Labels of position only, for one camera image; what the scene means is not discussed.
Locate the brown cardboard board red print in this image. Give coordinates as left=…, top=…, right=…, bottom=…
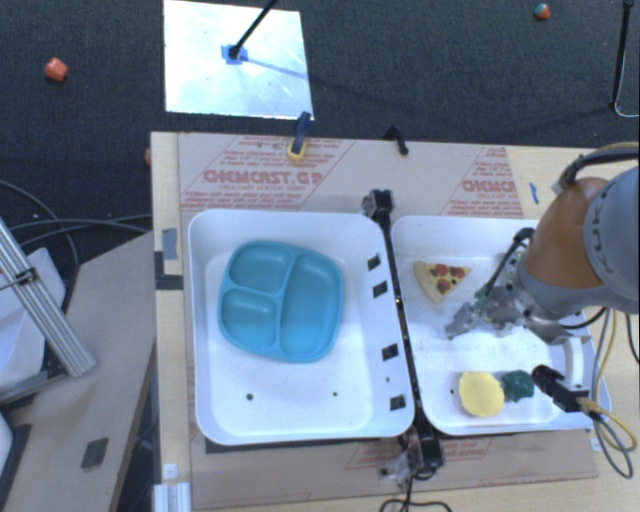
left=177, top=133, right=600, bottom=503

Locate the white plastic tray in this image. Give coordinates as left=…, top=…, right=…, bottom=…
left=390, top=214, right=613, bottom=437
left=186, top=208, right=417, bottom=447

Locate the green broccoli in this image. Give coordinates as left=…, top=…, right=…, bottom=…
left=500, top=369, right=536, bottom=403

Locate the black cylinder on white bracket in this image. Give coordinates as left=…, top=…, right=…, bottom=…
left=530, top=333, right=593, bottom=414

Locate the toy pizza slice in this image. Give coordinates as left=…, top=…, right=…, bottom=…
left=412, top=260, right=473, bottom=305

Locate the orange cube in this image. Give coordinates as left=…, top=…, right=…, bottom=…
left=44, top=56, right=69, bottom=83

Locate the blue divided plate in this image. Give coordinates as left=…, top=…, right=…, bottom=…
left=216, top=239, right=346, bottom=365

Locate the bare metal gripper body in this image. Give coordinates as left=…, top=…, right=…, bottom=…
left=477, top=284, right=572, bottom=346

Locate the black block with thin wires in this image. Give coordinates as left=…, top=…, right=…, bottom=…
left=398, top=432, right=446, bottom=482
left=361, top=188, right=397, bottom=222

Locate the yellow round biscuit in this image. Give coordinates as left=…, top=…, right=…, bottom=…
left=457, top=369, right=507, bottom=420

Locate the thin black rod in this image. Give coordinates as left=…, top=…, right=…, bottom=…
left=377, top=208, right=427, bottom=444

